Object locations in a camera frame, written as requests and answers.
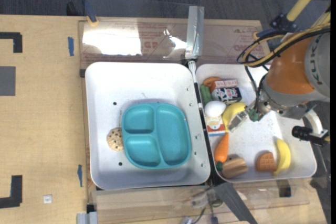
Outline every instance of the white egg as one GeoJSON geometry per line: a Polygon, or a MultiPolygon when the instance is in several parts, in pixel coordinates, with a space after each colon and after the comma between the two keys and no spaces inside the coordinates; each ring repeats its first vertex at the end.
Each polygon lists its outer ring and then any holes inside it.
{"type": "Polygon", "coordinates": [[[226,104],[220,101],[210,101],[205,105],[204,112],[208,117],[219,117],[226,109],[226,104]]]}

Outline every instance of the banana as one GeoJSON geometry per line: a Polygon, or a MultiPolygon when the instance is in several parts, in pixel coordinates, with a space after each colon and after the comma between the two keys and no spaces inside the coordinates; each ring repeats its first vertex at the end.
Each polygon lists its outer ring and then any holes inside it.
{"type": "Polygon", "coordinates": [[[277,147],[280,154],[280,158],[278,167],[276,171],[273,172],[275,176],[278,175],[280,172],[288,169],[291,161],[290,150],[286,142],[281,139],[277,139],[277,147]]]}
{"type": "Polygon", "coordinates": [[[228,128],[230,121],[234,118],[234,116],[243,111],[246,107],[246,104],[242,102],[236,102],[231,105],[228,105],[222,114],[222,120],[225,128],[228,128]]]}

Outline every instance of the wooden surface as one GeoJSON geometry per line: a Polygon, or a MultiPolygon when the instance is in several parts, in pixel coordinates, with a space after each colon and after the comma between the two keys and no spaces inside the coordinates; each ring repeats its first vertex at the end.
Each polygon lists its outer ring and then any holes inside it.
{"type": "MultiPolygon", "coordinates": [[[[0,97],[0,197],[10,177],[23,176],[20,207],[0,209],[0,223],[76,223],[86,211],[86,150],[78,21],[82,17],[0,15],[0,31],[23,35],[23,53],[0,39],[0,66],[16,66],[16,95],[0,97]],[[74,56],[68,50],[74,39],[74,56]],[[82,166],[83,187],[77,175],[82,166]],[[52,203],[43,196],[52,194],[52,203]]],[[[315,189],[304,205],[256,209],[259,223],[326,223],[315,189]]],[[[232,213],[220,223],[237,222],[232,213]]],[[[180,223],[181,218],[142,223],[180,223]]],[[[209,223],[209,215],[199,223],[209,223]]]]}

